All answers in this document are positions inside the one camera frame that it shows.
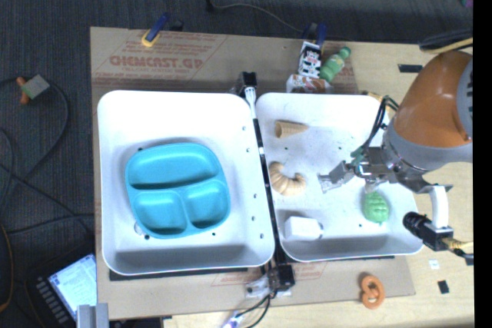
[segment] green bottle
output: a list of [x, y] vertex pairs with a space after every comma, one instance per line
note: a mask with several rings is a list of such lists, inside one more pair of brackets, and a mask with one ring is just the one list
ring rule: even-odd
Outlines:
[[331, 82], [335, 75], [345, 66], [345, 59], [350, 55], [351, 49], [349, 47], [343, 47], [340, 52], [330, 56], [321, 66], [320, 78], [326, 82]]

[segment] croissant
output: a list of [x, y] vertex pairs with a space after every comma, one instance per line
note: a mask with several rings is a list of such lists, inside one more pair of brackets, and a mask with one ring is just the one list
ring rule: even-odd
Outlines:
[[271, 186], [278, 193], [290, 197], [303, 194], [306, 190], [306, 180], [301, 174], [295, 174], [294, 179], [281, 173], [284, 165], [274, 161], [270, 164], [268, 172], [270, 174]]

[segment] small orange object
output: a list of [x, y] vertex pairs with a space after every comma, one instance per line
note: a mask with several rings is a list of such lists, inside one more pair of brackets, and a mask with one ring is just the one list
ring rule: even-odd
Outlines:
[[377, 309], [384, 301], [386, 293], [382, 282], [372, 275], [367, 275], [361, 282], [362, 303], [368, 309]]
[[[17, 85], [20, 87], [22, 87], [22, 85], [24, 85], [26, 82], [24, 77], [17, 77], [15, 81], [17, 82]], [[27, 104], [29, 103], [29, 100], [30, 100], [29, 96], [24, 91], [22, 91], [21, 104]]]

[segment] pretzel toy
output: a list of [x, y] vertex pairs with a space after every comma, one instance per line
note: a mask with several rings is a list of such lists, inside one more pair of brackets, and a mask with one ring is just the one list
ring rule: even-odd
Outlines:
[[362, 303], [368, 309], [377, 309], [384, 301], [386, 293], [382, 282], [372, 275], [367, 275], [361, 282]]

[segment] cardboard sheet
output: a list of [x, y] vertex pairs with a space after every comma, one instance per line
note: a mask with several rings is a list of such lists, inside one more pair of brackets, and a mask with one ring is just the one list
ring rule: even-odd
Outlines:
[[[140, 30], [91, 29], [98, 302], [108, 304], [111, 320], [251, 306], [258, 300], [245, 299], [244, 285], [261, 275], [259, 269], [128, 281], [109, 279], [101, 255], [96, 106], [104, 93], [116, 89], [227, 91], [242, 71], [257, 73], [258, 95], [285, 91], [286, 80], [296, 71], [302, 40], [163, 32], [154, 47], [146, 48], [139, 44], [143, 34]], [[345, 45], [331, 42], [324, 51], [328, 56]], [[332, 85], [335, 93], [358, 93], [350, 59]], [[380, 278], [387, 297], [415, 294], [404, 257], [295, 263], [294, 272], [297, 283], [291, 296], [274, 300], [273, 306], [358, 300], [361, 275], [366, 273]]]

